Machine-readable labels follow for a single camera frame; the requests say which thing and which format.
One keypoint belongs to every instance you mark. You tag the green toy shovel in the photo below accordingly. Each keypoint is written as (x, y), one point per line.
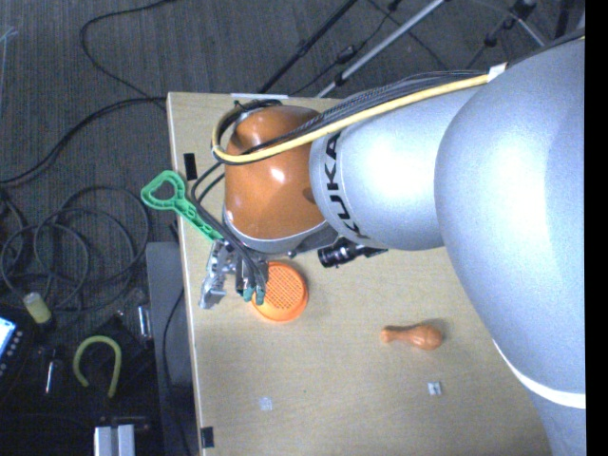
(166, 203)

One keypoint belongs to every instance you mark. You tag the yellow-green curved strip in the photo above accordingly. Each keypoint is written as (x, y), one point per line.
(115, 359)

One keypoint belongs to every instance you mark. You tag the orange toy sieve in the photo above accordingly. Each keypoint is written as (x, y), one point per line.
(284, 297)

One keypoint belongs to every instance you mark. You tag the orange toy pin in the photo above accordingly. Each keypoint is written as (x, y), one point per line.
(418, 336)

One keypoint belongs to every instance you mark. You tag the silver tripod stand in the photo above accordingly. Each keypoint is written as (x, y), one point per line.
(404, 29)

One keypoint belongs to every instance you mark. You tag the small pale yellow bottle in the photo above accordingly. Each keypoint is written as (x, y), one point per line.
(37, 308)

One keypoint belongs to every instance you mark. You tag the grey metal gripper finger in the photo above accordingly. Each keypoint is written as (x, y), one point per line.
(212, 293)
(241, 284)

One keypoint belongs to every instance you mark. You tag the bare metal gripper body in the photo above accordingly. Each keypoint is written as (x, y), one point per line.
(223, 258)

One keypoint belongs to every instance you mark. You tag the grey and black tripod stand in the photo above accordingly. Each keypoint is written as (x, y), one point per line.
(520, 10)

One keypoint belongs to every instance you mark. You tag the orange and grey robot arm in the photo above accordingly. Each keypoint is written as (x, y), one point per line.
(499, 197)

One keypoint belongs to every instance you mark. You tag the black cylinder on white bracket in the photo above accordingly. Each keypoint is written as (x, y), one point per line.
(339, 254)

